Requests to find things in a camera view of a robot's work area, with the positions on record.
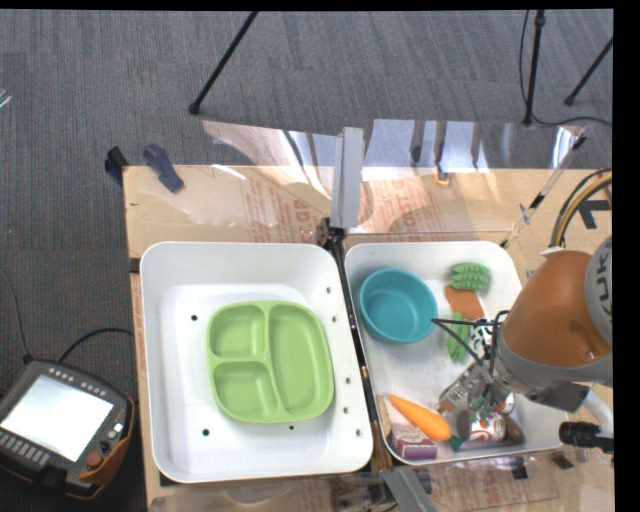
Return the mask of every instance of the blue bowl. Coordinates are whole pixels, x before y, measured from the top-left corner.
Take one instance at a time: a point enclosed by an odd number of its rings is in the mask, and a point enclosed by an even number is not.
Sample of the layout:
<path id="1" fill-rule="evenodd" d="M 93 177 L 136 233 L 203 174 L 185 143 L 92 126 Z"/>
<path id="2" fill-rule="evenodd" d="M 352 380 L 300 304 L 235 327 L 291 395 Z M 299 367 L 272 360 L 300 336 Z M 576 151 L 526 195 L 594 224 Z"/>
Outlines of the blue bowl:
<path id="1" fill-rule="evenodd" d="M 369 274 L 360 288 L 360 313 L 374 338 L 386 343 L 415 343 L 435 324 L 437 305 L 429 287 L 417 276 L 397 268 Z"/>

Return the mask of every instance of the carrot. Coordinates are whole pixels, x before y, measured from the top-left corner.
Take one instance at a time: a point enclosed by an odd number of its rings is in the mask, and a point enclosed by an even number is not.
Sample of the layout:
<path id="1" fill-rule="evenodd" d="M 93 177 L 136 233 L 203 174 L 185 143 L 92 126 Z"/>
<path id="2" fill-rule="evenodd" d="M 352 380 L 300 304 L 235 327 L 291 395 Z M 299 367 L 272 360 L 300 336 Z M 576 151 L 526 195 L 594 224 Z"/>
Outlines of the carrot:
<path id="1" fill-rule="evenodd" d="M 416 427 L 433 441 L 447 441 L 451 437 L 451 427 L 447 420 L 414 402 L 396 395 L 390 395 L 391 403 Z"/>

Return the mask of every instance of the table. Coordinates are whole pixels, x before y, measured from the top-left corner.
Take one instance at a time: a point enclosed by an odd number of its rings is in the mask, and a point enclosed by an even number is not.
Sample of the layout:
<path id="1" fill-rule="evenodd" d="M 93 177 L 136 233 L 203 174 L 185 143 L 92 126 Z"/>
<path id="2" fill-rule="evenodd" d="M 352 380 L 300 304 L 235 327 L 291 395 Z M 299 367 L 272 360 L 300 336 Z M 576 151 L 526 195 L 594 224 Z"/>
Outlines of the table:
<path id="1" fill-rule="evenodd" d="M 260 147 L 262 155 L 267 154 L 265 149 L 268 148 L 269 158 L 274 161 L 280 158 L 275 146 L 264 142 L 277 140 L 270 130 L 224 123 L 207 126 L 205 123 L 205 131 L 214 140 L 227 137 L 224 140 L 232 140 L 235 147 L 242 146 L 239 141 L 249 141 L 254 149 L 256 146 Z M 246 133 L 250 133 L 251 137 L 240 136 Z M 276 135 L 282 140 L 281 133 Z M 251 150 L 247 146 L 242 149 L 244 155 L 250 155 Z M 263 158 L 250 156 L 254 162 L 268 160 Z M 381 490 L 384 486 L 380 485 L 379 479 L 372 479 L 367 474 L 335 478 L 301 477 L 284 482 L 276 480 L 166 485 L 166 478 L 163 479 L 155 466 L 149 439 L 144 320 L 137 263 L 146 248 L 162 240 L 313 242 L 321 219 L 330 214 L 331 188 L 323 180 L 326 182 L 326 177 L 331 175 L 331 167 L 315 165 L 313 172 L 309 172 L 307 165 L 268 163 L 269 165 L 239 166 L 177 165 L 175 169 L 185 182 L 184 190 L 178 194 L 164 189 L 157 179 L 157 171 L 150 167 L 128 166 L 123 169 L 124 206 L 133 270 L 131 291 L 138 363 L 140 426 L 150 510 L 185 510 L 185 507 L 204 510 L 202 507 L 205 505 L 220 508 L 228 506 L 229 510 L 234 510 L 232 507 L 239 506 L 238 503 L 261 502 L 261 508 L 257 509 L 261 511 L 283 510 L 287 507 L 291 510 L 298 507 L 300 510 L 314 511 L 356 511 L 363 510 L 367 503 L 375 505 L 374 510 L 382 511 L 393 504 L 393 501 L 384 497 Z M 393 204 L 381 201 L 367 210 L 368 214 L 363 217 L 362 222 L 369 230 L 366 240 L 445 240 L 449 237 L 481 238 L 496 243 L 509 240 L 509 250 L 514 256 L 522 282 L 542 261 L 543 257 L 539 253 L 548 245 L 551 226 L 563 201 L 576 184 L 589 174 L 588 171 L 571 169 L 560 169 L 561 172 L 558 172 L 557 167 L 530 168 L 526 172 L 522 169 L 492 168 L 488 175 L 477 172 L 456 173 L 449 175 L 453 180 L 449 187 L 455 187 L 455 193 L 450 194 L 451 191 L 446 189 L 447 183 L 439 180 L 440 174 L 434 172 L 442 171 L 442 167 L 424 164 L 420 167 L 391 166 L 388 165 L 389 162 L 383 163 L 387 165 L 367 166 L 365 159 L 365 193 L 361 199 L 364 204 L 371 197 L 384 197 L 384 194 L 389 193 L 389 187 L 393 187 L 394 194 L 387 197 L 393 197 L 394 201 Z M 416 190 L 422 190 L 423 196 L 431 199 L 434 191 L 442 191 L 451 197 L 446 201 L 422 203 L 420 208 L 406 207 L 407 201 L 420 201 Z M 544 192 L 542 202 L 539 201 L 539 191 Z M 607 189 L 601 191 L 599 197 L 611 202 L 610 194 L 611 190 Z M 531 205 L 536 203 L 536 199 L 539 204 L 534 211 Z M 211 208 L 212 204 L 216 204 L 216 208 Z M 437 219 L 433 216 L 433 209 L 427 208 L 433 204 L 437 204 L 441 214 Z M 463 208 L 464 215 L 456 214 L 461 211 L 460 208 Z M 395 212 L 392 217 L 396 221 L 400 219 L 403 225 L 398 227 L 397 222 L 390 222 L 385 216 L 389 212 Z M 506 218 L 509 215 L 505 217 L 505 212 L 510 214 L 510 221 Z M 611 210 L 593 211 L 592 215 L 597 228 L 585 229 L 584 223 L 572 222 L 566 232 L 568 246 L 593 252 L 611 234 Z M 407 231 L 406 222 L 419 222 L 428 229 Z M 380 226 L 385 228 L 383 232 L 380 232 Z M 612 407 L 612 389 L 602 386 L 596 386 L 596 389 Z M 578 411 L 575 416 L 576 419 L 593 421 L 584 410 Z M 539 471 L 529 471 L 527 480 L 530 485 L 520 485 L 520 488 L 515 488 L 514 482 L 493 481 L 491 485 L 487 484 L 487 479 L 495 480 L 496 474 L 486 465 L 482 467 L 468 463 L 458 468 L 432 468 L 430 478 L 437 487 L 433 489 L 435 494 L 432 497 L 438 497 L 435 500 L 437 510 L 448 510 L 448 507 L 473 510 L 492 505 L 499 506 L 494 506 L 491 510 L 505 512 L 537 511 L 548 509 L 549 506 L 553 506 L 555 510 L 574 510 L 576 506 L 581 510 L 614 508 L 613 468 L 601 453 L 568 447 L 562 453 L 554 451 L 535 454 L 530 461 L 532 467 Z M 561 469 L 563 463 L 568 469 Z M 456 479 L 467 479 L 465 489 L 452 486 L 454 472 L 458 472 Z M 484 475 L 485 481 L 478 484 L 478 475 Z M 377 496 L 382 501 L 377 505 L 371 503 L 371 496 Z"/>

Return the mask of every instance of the tray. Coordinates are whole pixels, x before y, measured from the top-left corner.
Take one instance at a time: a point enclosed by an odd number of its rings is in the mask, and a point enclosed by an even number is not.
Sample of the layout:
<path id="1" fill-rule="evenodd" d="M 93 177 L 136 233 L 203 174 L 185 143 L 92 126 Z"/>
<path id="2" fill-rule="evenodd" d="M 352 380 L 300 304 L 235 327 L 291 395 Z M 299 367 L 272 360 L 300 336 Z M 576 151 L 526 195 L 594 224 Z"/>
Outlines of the tray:
<path id="1" fill-rule="evenodd" d="M 382 398 L 392 423 L 406 424 L 407 420 L 390 404 L 389 394 L 435 411 L 440 393 L 471 364 L 472 358 L 466 354 L 461 361 L 453 362 L 446 349 L 446 334 L 440 328 L 434 329 L 426 339 L 408 345 L 390 345 L 374 339 L 364 328 L 360 315 L 360 287 L 369 274 L 380 268 L 406 270 L 423 279 L 429 287 L 436 299 L 438 318 L 451 318 L 444 287 L 449 284 L 451 267 L 463 262 L 484 265 L 490 270 L 487 290 L 477 293 L 487 318 L 511 308 L 521 290 L 518 273 L 509 254 L 492 242 L 360 243 L 349 249 L 345 256 L 345 273 L 371 386 L 374 394 Z M 378 414 L 381 414 L 381 407 L 376 400 Z M 514 455 L 551 450 L 561 445 L 558 429 L 568 419 L 565 412 L 517 396 L 511 416 L 524 431 L 523 443 L 471 442 L 455 452 L 448 443 L 437 442 L 436 458 L 423 460 L 405 459 L 396 452 L 390 439 L 385 438 L 385 443 L 394 457 L 410 465 Z M 453 419 L 447 419 L 455 432 Z"/>
<path id="2" fill-rule="evenodd" d="M 208 327 L 213 395 L 228 416 L 276 423 L 313 418 L 333 399 L 333 369 L 320 319 L 285 301 L 216 311 Z"/>
<path id="3" fill-rule="evenodd" d="M 361 469 L 372 432 L 338 267 L 311 244 L 161 242 L 140 261 L 151 449 L 180 483 L 338 474 Z M 230 304 L 284 301 L 325 332 L 334 394 L 320 414 L 238 421 L 211 392 L 207 328 Z"/>

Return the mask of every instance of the green plate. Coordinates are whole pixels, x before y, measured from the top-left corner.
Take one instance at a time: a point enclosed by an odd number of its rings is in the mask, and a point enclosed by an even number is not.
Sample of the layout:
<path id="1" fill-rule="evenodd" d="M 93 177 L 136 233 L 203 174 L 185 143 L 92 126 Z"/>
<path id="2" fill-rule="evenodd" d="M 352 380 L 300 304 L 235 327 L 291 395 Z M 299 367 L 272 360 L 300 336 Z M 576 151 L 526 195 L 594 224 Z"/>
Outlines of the green plate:
<path id="1" fill-rule="evenodd" d="M 234 419 L 303 420 L 333 400 L 324 329 L 300 304 L 252 301 L 220 308 L 209 320 L 207 356 L 213 396 Z"/>

